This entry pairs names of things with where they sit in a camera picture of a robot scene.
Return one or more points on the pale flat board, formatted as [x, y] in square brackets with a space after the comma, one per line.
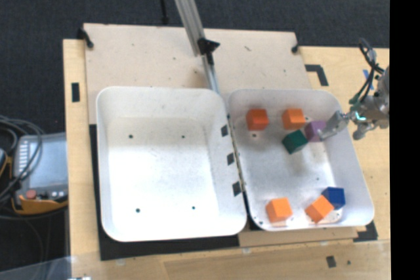
[144, 59]

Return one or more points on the orange cube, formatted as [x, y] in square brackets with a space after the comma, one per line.
[319, 209]
[293, 119]
[279, 210]
[257, 119]

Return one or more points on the white plastic tray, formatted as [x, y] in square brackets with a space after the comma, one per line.
[279, 173]
[164, 173]

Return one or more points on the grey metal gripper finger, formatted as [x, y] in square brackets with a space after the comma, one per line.
[361, 132]
[334, 125]

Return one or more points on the purple cube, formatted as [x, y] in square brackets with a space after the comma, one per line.
[313, 132]

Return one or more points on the green cube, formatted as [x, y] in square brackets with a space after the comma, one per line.
[294, 141]

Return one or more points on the blue cube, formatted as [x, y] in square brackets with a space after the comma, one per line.
[335, 197]

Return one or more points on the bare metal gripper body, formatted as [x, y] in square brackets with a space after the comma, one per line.
[377, 108]

